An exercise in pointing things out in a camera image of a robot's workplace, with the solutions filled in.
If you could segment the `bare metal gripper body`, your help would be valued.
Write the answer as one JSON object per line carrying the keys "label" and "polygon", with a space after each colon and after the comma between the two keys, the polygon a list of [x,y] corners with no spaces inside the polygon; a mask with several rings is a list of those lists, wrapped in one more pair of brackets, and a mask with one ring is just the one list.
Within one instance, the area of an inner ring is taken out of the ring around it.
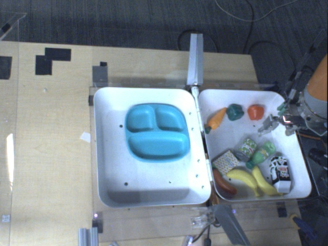
{"label": "bare metal gripper body", "polygon": [[306,115],[302,117],[300,115],[285,114],[279,118],[279,122],[284,126],[297,125],[297,131],[310,130],[317,136],[327,135],[327,120],[317,116]]}

